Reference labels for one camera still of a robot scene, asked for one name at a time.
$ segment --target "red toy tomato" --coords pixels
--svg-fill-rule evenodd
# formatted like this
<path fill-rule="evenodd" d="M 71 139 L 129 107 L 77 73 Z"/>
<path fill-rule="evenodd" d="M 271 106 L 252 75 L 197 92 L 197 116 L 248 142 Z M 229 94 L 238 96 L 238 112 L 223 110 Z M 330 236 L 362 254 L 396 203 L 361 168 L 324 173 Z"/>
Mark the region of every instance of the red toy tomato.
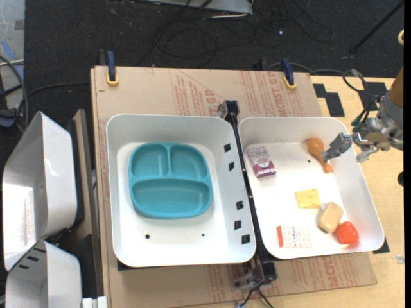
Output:
<path fill-rule="evenodd" d="M 355 244 L 360 239 L 360 236 L 354 225 L 351 222 L 346 221 L 337 229 L 337 238 L 340 241 L 340 244 Z"/>

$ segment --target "metal bracket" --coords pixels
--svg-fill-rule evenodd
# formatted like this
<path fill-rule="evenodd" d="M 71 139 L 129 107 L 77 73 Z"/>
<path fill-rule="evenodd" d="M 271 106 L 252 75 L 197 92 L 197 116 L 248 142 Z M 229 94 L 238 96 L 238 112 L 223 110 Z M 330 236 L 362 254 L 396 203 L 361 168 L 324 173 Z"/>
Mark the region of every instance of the metal bracket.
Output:
<path fill-rule="evenodd" d="M 235 288 L 251 290 L 253 287 L 258 286 L 264 281 L 263 267 L 258 264 L 255 268 L 251 269 L 244 276 L 238 277 L 234 280 Z"/>
<path fill-rule="evenodd" d="M 354 132 L 353 141 L 361 148 L 361 153 L 356 157 L 359 163 L 368 160 L 371 154 L 377 153 L 379 150 L 388 151 L 391 147 L 387 141 L 373 142 L 368 139 L 362 139 L 359 132 Z"/>
<path fill-rule="evenodd" d="M 344 135 L 342 132 L 339 133 L 329 145 L 329 149 L 321 152 L 324 163 L 345 153 L 351 147 L 352 143 L 350 135 Z"/>

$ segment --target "white bin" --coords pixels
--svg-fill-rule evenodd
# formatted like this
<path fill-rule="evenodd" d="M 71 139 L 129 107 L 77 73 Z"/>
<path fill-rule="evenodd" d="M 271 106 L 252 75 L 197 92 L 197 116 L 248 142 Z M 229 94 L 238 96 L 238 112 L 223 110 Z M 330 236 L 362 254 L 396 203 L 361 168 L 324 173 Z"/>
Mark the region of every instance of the white bin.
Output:
<path fill-rule="evenodd" d="M 11 270 L 39 239 L 71 226 L 76 213 L 70 133 L 37 112 L 3 172 L 6 269 Z"/>
<path fill-rule="evenodd" d="M 263 244 L 275 257 L 292 259 L 338 253 L 377 250 L 384 243 L 374 203 L 356 153 L 351 146 L 329 163 L 334 171 L 325 173 L 320 162 L 308 153 L 306 139 L 319 137 L 324 149 L 345 126 L 332 117 L 250 117 L 239 125 L 245 165 L 254 197 Z M 245 154 L 247 148 L 265 145 L 277 174 L 257 179 Z M 300 209 L 295 192 L 317 189 L 321 205 L 333 201 L 344 210 L 341 223 L 350 221 L 360 241 L 341 245 L 335 234 L 326 234 L 316 225 L 320 209 Z M 311 248 L 279 247 L 277 226 L 306 226 L 311 232 Z"/>
<path fill-rule="evenodd" d="M 81 302 L 77 258 L 43 240 L 7 276 L 6 308 L 79 308 Z"/>
<path fill-rule="evenodd" d="M 149 142 L 198 149 L 213 187 L 211 206 L 186 219 L 154 219 L 132 205 L 128 163 Z M 119 114 L 107 124 L 112 235 L 117 258 L 131 267 L 242 263 L 256 240 L 234 132 L 217 117 Z"/>

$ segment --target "black cable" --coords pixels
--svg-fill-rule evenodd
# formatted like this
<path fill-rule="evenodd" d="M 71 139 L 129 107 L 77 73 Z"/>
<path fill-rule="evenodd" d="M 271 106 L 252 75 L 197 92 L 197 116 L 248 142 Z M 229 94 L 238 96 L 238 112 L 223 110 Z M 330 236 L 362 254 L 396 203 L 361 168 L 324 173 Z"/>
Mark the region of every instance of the black cable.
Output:
<path fill-rule="evenodd" d="M 280 42 L 276 42 L 275 44 L 267 44 L 263 42 L 262 40 L 263 35 L 258 33 L 258 31 L 263 27 L 263 23 L 259 23 L 257 26 L 255 26 L 250 21 L 245 20 L 245 19 L 225 19 L 224 20 L 227 22 L 229 21 L 247 22 L 247 24 L 250 26 L 252 30 L 252 35 L 242 35 L 241 33 L 239 33 L 238 31 L 235 31 L 231 26 L 229 26 L 228 24 L 226 24 L 220 19 L 214 19 L 212 17 L 198 17 L 197 15 L 199 14 L 199 12 L 201 12 L 211 1 L 212 0 L 206 0 L 202 4 L 202 6 L 200 6 L 200 8 L 195 12 L 193 16 L 182 18 L 181 17 L 182 13 L 180 12 L 177 15 L 176 19 L 169 21 L 157 28 L 156 32 L 154 33 L 153 39 L 152 39 L 152 43 L 150 46 L 150 52 L 151 52 L 152 58 L 154 59 L 155 63 L 158 66 L 164 67 L 163 61 L 161 61 L 162 55 L 168 55 L 170 57 L 178 58 L 180 60 L 189 60 L 189 59 L 198 60 L 199 58 L 205 58 L 204 61 L 201 61 L 199 64 L 195 66 L 195 68 L 201 68 L 207 65 L 219 51 L 222 51 L 224 49 L 229 49 L 232 47 L 240 46 L 242 44 L 250 43 L 253 41 L 257 41 L 262 46 L 265 46 L 265 47 L 276 47 L 279 45 Z M 197 22 L 211 21 L 211 20 L 218 21 L 220 24 L 225 26 L 225 28 L 227 28 L 232 33 L 236 34 L 237 36 L 246 38 L 246 39 L 240 42 L 228 44 L 225 46 L 218 45 L 216 39 L 212 36 L 212 34 L 202 29 L 200 25 L 197 24 Z M 171 35 L 168 33 L 169 31 L 174 30 L 174 28 L 178 28 L 184 22 L 188 24 L 189 26 L 188 28 L 175 30 L 175 32 Z M 170 43 L 175 37 L 177 37 L 177 35 L 181 35 L 182 33 L 191 33 L 192 31 L 196 31 L 201 35 L 200 41 L 203 42 L 203 47 L 200 53 L 196 51 L 194 54 L 183 55 L 180 51 L 179 52 L 170 51 L 169 49 Z M 159 56 L 157 56 L 155 53 L 156 49 L 160 50 Z M 139 65 L 150 54 L 150 52 L 147 52 L 146 54 L 144 54 L 137 64 Z"/>
<path fill-rule="evenodd" d="M 180 18 L 182 17 L 183 13 L 185 12 L 186 8 L 188 7 L 188 5 L 190 4 L 191 0 L 188 0 L 187 3 L 179 10 L 179 12 L 175 15 L 176 18 Z M 136 62 L 136 66 L 140 65 L 144 59 L 146 59 L 146 57 L 150 54 L 153 54 L 153 42 L 150 46 L 150 48 L 147 50 L 147 52 Z"/>
<path fill-rule="evenodd" d="M 3 97 L 6 97 L 7 95 L 11 94 L 12 92 L 18 90 L 21 88 L 21 84 L 15 85 L 14 87 L 11 87 L 9 89 L 6 89 L 2 92 L 0 92 L 0 99 Z"/>
<path fill-rule="evenodd" d="M 44 87 L 39 87 L 37 89 L 34 89 L 33 91 L 29 92 L 26 95 L 25 98 L 23 98 L 21 100 L 19 106 L 17 107 L 17 115 L 19 117 L 22 115 L 22 110 L 21 110 L 22 104 L 24 102 L 27 103 L 27 100 L 30 96 L 32 96 L 32 95 L 34 95 L 34 94 L 36 94 L 40 91 L 48 90 L 48 89 L 55 89 L 55 88 L 58 88 L 58 87 L 73 87 L 73 86 L 80 86 L 80 85 L 90 85 L 90 82 L 57 83 L 57 84 L 54 84 L 54 85 L 46 85 Z M 26 119 L 28 120 L 28 109 L 27 109 L 28 105 L 25 104 L 25 107 L 26 107 L 26 111 L 24 112 L 24 114 L 25 114 Z"/>
<path fill-rule="evenodd" d="M 274 63 L 274 64 L 269 65 L 269 66 L 267 67 L 267 69 L 272 69 L 272 68 L 274 68 L 274 67 L 276 67 L 276 66 L 280 66 L 280 65 L 281 65 L 281 62 Z M 309 73 L 312 72 L 312 70 L 309 69 L 308 67 L 303 66 L 303 65 L 298 64 L 298 63 L 290 63 L 290 65 L 299 67 L 299 68 L 301 68 L 301 69 L 304 69 L 305 71 L 307 71 L 307 72 L 309 72 Z"/>
<path fill-rule="evenodd" d="M 250 289 L 247 297 L 245 298 L 245 300 L 243 301 L 243 303 L 241 305 L 238 306 L 238 308 L 242 308 L 245 306 L 245 304 L 250 300 L 251 294 L 257 289 L 257 287 L 253 287 L 252 289 Z"/>
<path fill-rule="evenodd" d="M 353 85 L 351 85 L 348 80 L 347 80 L 347 75 L 351 74 L 351 71 L 346 71 L 343 75 L 342 75 L 342 79 L 345 82 L 345 84 L 350 87 L 351 89 L 353 89 L 354 91 L 357 91 L 359 94 L 363 93 L 363 90 L 357 89 L 356 87 L 354 87 Z"/>
<path fill-rule="evenodd" d="M 338 69 L 316 69 L 310 72 L 310 75 L 318 75 L 318 73 L 337 73 L 343 75 L 344 72 L 339 71 Z"/>
<path fill-rule="evenodd" d="M 24 86 L 24 81 L 23 81 L 20 73 L 18 72 L 18 70 L 15 68 L 15 66 L 7 58 L 0 55 L 0 59 L 2 59 L 4 62 L 7 63 L 7 65 L 12 69 L 13 73 L 16 75 L 17 79 L 19 80 L 20 85 L 21 85 L 21 89 L 23 91 L 23 100 L 25 100 L 26 110 L 28 110 L 27 90 L 26 90 L 26 87 Z M 28 126 L 28 115 L 26 114 L 25 122 L 24 122 L 24 124 L 22 124 L 22 129 L 23 130 L 27 129 L 27 126 Z"/>
<path fill-rule="evenodd" d="M 267 300 L 267 298 L 265 297 L 265 295 L 261 292 L 261 290 L 259 288 L 257 288 L 257 291 L 259 293 L 259 295 L 261 295 L 261 297 L 264 299 L 264 301 L 266 302 L 266 304 L 270 307 L 270 308 L 274 308 L 274 306 L 272 304 L 270 304 L 270 302 Z"/>
<path fill-rule="evenodd" d="M 312 38 L 312 39 L 314 39 L 314 40 L 316 40 L 316 41 L 319 41 L 319 42 L 329 42 L 329 41 L 331 41 L 331 40 L 334 39 L 335 32 L 334 32 L 329 26 L 327 26 L 327 25 L 325 25 L 325 24 L 323 24 L 323 23 L 321 23 L 321 22 L 319 22 L 319 21 L 316 21 L 310 14 L 307 13 L 307 9 L 308 9 L 309 3 L 307 4 L 306 7 L 303 7 L 303 6 L 301 6 L 301 5 L 297 2 L 297 0 L 293 0 L 293 1 L 294 1 L 295 4 L 302 10 L 301 15 L 304 14 L 304 15 L 307 16 L 312 22 L 314 22 L 315 24 L 317 24 L 317 25 L 325 28 L 327 31 L 330 32 L 331 36 L 330 36 L 329 38 L 324 38 L 324 39 L 321 39 L 321 38 L 318 38 L 318 37 L 314 37 L 313 35 L 311 35 L 310 33 L 308 33 L 308 31 L 307 31 L 301 24 L 298 23 L 297 18 L 294 18 L 294 21 L 296 22 L 296 24 L 298 25 L 298 27 L 300 27 L 300 29 L 302 29 L 303 32 L 305 32 L 305 34 L 307 34 L 310 38 Z"/>
<path fill-rule="evenodd" d="M 183 16 L 183 14 L 184 14 L 184 12 L 186 11 L 186 9 L 188 8 L 190 2 L 191 2 L 191 0 L 187 0 L 186 4 L 185 4 L 185 5 L 179 10 L 179 12 L 175 15 L 175 20 L 176 20 L 176 19 L 179 19 L 179 18 L 181 18 L 181 17 Z M 160 26 L 156 29 L 156 31 L 155 31 L 155 33 L 154 33 L 154 35 L 153 35 L 153 39 L 154 39 L 154 40 L 155 40 L 156 34 L 160 31 L 160 29 L 161 29 L 163 26 L 164 26 L 164 25 L 160 25 Z M 139 59 L 139 61 L 136 63 L 136 66 L 140 65 L 140 63 L 142 63 L 143 60 L 146 59 L 146 57 L 147 57 L 148 55 L 150 55 L 150 54 L 151 54 L 151 56 L 153 57 L 153 59 L 155 60 L 155 62 L 156 62 L 158 65 L 160 65 L 159 62 L 156 60 L 155 56 L 153 55 L 153 41 L 152 41 L 149 50 L 143 55 L 142 58 Z"/>
<path fill-rule="evenodd" d="M 362 112 L 362 113 L 365 113 L 365 115 L 364 115 L 363 119 L 361 120 L 361 123 L 365 123 L 365 121 L 368 119 L 368 115 L 371 111 L 372 104 L 375 103 L 377 100 L 379 100 L 384 95 L 386 95 L 387 92 L 388 91 L 385 91 L 385 92 L 382 92 L 381 94 L 378 94 L 376 97 L 374 97 L 374 99 L 372 101 L 369 102 L 367 108 L 365 108 Z"/>
<path fill-rule="evenodd" d="M 257 31 L 260 29 L 260 27 L 262 27 L 262 24 L 261 24 L 261 23 L 258 24 L 258 26 L 257 26 Z M 262 38 L 263 38 L 263 35 L 264 35 L 264 34 L 267 34 L 267 33 L 261 33 L 261 34 L 259 34 L 259 35 L 256 36 L 256 41 L 257 41 L 259 44 L 261 44 L 263 47 L 266 47 L 266 48 L 275 48 L 275 47 L 278 47 L 278 46 L 281 44 L 282 39 L 283 39 L 282 34 L 279 33 L 279 39 L 277 40 L 276 43 L 273 43 L 273 44 L 264 43 L 264 42 L 262 41 Z"/>
<path fill-rule="evenodd" d="M 252 289 L 250 289 L 247 297 L 244 299 L 243 303 L 241 305 L 238 306 L 238 308 L 242 308 L 245 306 L 245 304 L 250 300 L 251 294 L 254 291 L 257 291 L 259 293 L 259 295 L 261 296 L 261 298 L 266 302 L 266 304 L 270 307 L 270 308 L 274 308 L 274 306 L 272 304 L 270 304 L 270 302 L 267 300 L 266 296 L 261 292 L 260 290 L 261 287 L 261 283 L 257 284 L 256 286 L 254 286 Z"/>

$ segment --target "yellow cheese slice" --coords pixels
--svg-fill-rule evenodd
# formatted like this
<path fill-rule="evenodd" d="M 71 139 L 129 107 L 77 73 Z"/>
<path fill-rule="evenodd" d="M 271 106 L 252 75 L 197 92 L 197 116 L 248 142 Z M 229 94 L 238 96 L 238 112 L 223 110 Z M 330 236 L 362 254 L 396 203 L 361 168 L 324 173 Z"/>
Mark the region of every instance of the yellow cheese slice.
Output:
<path fill-rule="evenodd" d="M 321 207 L 319 192 L 316 189 L 306 189 L 295 192 L 298 208 L 314 209 Z"/>

